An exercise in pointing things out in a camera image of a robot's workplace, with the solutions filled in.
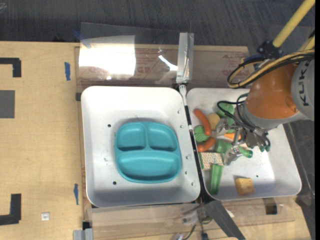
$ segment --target wooden surface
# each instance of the wooden surface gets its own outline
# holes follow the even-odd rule
[[[82,227],[75,47],[78,44],[0,42],[0,57],[20,58],[22,63],[21,78],[12,78],[11,65],[0,65],[0,90],[15,90],[15,118],[0,118],[0,215],[9,213],[11,194],[22,196],[19,224],[0,225],[0,239],[72,239],[73,230]],[[66,80],[65,62],[70,63],[70,81]],[[300,207],[293,203],[291,210],[293,221],[241,226],[240,230],[247,239],[310,239]],[[41,220],[44,212],[50,212],[49,221]],[[221,229],[210,230],[208,235],[210,239],[226,238]],[[201,239],[200,233],[194,232],[189,239]]]

